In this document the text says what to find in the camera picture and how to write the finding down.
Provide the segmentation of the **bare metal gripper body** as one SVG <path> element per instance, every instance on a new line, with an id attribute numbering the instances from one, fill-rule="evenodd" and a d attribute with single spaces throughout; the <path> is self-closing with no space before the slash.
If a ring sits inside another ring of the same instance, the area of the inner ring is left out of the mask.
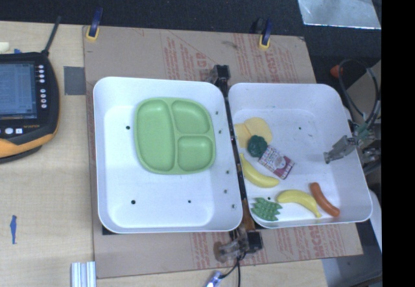
<path id="1" fill-rule="evenodd" d="M 381 159 L 381 140 L 365 140 L 357 147 L 361 165 L 377 163 Z"/>

